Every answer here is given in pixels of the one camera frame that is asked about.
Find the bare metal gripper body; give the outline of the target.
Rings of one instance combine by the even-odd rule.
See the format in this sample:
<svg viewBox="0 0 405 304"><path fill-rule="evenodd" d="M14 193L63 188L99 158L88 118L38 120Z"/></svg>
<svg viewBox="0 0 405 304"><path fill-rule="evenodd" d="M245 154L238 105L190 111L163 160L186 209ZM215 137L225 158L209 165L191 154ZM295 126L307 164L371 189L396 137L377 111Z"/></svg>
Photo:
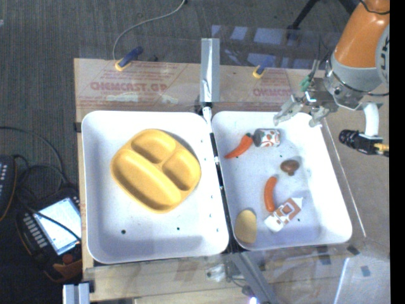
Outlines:
<svg viewBox="0 0 405 304"><path fill-rule="evenodd" d="M312 80L304 93L304 104L331 112L336 112L338 107L355 110L364 96L363 91L350 87L332 75Z"/></svg>

